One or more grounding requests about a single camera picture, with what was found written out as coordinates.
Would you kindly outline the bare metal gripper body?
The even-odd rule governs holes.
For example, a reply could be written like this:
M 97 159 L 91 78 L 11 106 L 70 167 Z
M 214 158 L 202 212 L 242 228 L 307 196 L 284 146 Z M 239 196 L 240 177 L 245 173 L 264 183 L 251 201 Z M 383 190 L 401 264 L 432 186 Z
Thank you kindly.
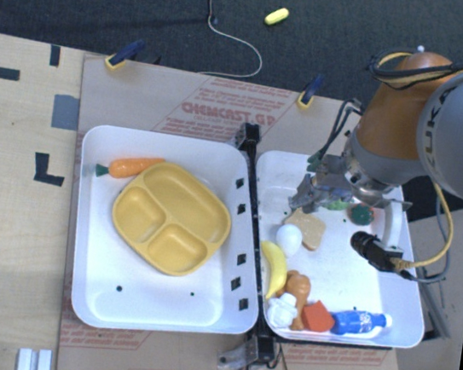
M 327 154 L 321 159 L 310 179 L 309 196 L 314 202 L 333 203 L 360 201 L 377 208 L 386 208 L 392 199 L 386 195 L 391 186 L 374 180 L 362 170 L 357 161 Z

